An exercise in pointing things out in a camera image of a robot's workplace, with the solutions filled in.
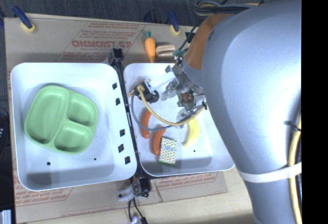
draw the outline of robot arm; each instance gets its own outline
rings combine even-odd
[[[189,113],[209,107],[244,178],[255,223],[301,223],[288,177],[260,183],[244,177],[291,168],[301,108],[301,1],[209,16],[185,57],[166,72],[173,75],[162,100],[177,94]]]

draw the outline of blue clamp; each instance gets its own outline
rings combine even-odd
[[[5,29],[4,18],[6,17],[5,13],[3,12],[0,6],[0,29]]]
[[[168,17],[171,20],[174,31],[179,32],[179,22],[178,22],[178,17],[176,16],[176,13],[173,10],[169,11]]]
[[[158,21],[154,9],[151,9],[147,13],[144,14],[143,21],[145,23],[160,24],[160,21]]]
[[[30,22],[30,20],[27,18],[26,14],[19,8],[17,5],[15,5],[12,8],[12,11],[14,14],[22,21],[21,26],[28,32],[33,32],[35,25]]]

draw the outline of cardboard sheet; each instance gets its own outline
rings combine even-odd
[[[124,67],[129,63],[148,63],[144,49],[146,31],[152,32],[157,45],[173,44],[177,48],[186,38],[185,32],[191,30],[191,27],[182,26],[182,32],[174,35],[167,25],[35,14],[28,14],[28,17],[36,25],[33,33],[28,33],[20,27],[17,18],[5,20],[9,102],[10,72],[20,63],[101,63],[106,60],[111,48],[123,49]],[[42,192],[25,189],[17,176],[12,121],[11,132],[17,223],[127,207],[127,202],[117,201],[116,190],[127,187],[129,180]],[[151,183],[153,189],[150,196],[140,199],[140,205],[228,192],[222,172],[160,178],[152,180]]]

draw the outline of small box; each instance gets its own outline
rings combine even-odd
[[[177,147],[177,141],[169,139],[167,137],[162,137],[158,162],[169,166],[175,165]]]

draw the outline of yellow cable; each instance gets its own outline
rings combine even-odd
[[[301,115],[299,116],[299,119],[298,119],[297,128],[301,129]],[[301,132],[298,130],[295,130],[295,132],[293,134],[291,146],[290,146],[290,151],[289,151],[288,166],[293,166],[295,164],[295,155],[296,155],[296,150],[297,150],[297,146],[298,146],[300,137],[301,137]],[[302,217],[301,217],[301,211],[300,211],[299,203],[298,203],[296,178],[295,177],[289,178],[289,184],[290,184],[291,199],[292,199],[292,204],[293,204],[295,220],[296,220],[297,224],[301,224]]]
[[[181,126],[185,123],[188,123],[189,121],[193,120],[197,115],[199,115],[201,113],[201,111],[204,110],[205,107],[202,107],[196,114],[194,114],[193,116],[189,117],[188,119],[182,121],[182,122],[178,122],[178,123],[173,123],[173,122],[169,122],[166,121],[165,119],[161,118],[159,115],[157,115],[148,105],[145,96],[144,96],[144,87],[142,85],[137,86],[137,90],[141,96],[142,102],[145,105],[145,107],[149,110],[150,113],[152,113],[152,115],[154,115],[158,120],[162,121],[165,124],[171,125],[171,126]]]

